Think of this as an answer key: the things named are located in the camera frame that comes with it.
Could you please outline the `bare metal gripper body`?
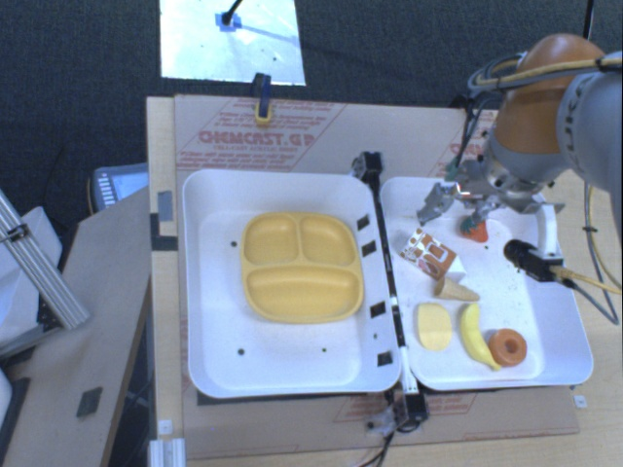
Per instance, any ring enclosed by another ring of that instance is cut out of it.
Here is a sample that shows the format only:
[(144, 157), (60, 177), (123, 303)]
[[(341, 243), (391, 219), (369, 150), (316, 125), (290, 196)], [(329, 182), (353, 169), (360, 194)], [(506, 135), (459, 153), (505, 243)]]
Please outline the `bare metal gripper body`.
[(458, 198), (471, 206), (529, 211), (541, 191), (538, 182), (515, 176), (496, 159), (463, 161), (456, 175)]

